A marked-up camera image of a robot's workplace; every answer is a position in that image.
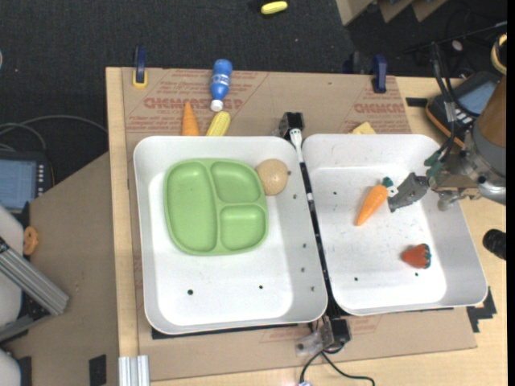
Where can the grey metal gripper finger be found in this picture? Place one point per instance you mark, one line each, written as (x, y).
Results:
(410, 200)
(407, 185)

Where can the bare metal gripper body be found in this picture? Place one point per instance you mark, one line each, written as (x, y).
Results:
(456, 179)

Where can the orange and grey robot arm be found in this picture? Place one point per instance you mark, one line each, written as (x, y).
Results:
(491, 127)

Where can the orange carrot with green top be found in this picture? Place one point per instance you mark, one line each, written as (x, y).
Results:
(372, 203)

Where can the red strawberry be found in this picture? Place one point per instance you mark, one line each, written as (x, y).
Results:
(416, 255)

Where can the white plastic tray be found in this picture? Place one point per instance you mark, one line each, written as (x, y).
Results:
(225, 288)
(378, 264)

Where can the yellow cheese wedge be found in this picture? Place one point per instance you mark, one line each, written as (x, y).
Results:
(363, 128)

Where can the thin black and white rod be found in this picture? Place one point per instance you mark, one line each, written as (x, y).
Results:
(310, 187)

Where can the beige round toy onion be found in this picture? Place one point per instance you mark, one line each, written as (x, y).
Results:
(273, 177)

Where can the brown cardboard board, red print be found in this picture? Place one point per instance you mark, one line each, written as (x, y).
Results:
(257, 91)

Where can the yellow corn cob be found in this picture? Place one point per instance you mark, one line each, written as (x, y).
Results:
(218, 124)

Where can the blue bottle with white cap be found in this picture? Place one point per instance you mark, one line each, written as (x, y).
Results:
(220, 83)

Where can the green divided plate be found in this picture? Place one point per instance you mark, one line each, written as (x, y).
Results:
(193, 203)

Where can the yellow oblong toy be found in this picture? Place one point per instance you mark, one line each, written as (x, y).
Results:
(274, 7)

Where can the plain orange carrot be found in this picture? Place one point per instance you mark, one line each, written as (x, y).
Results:
(190, 124)

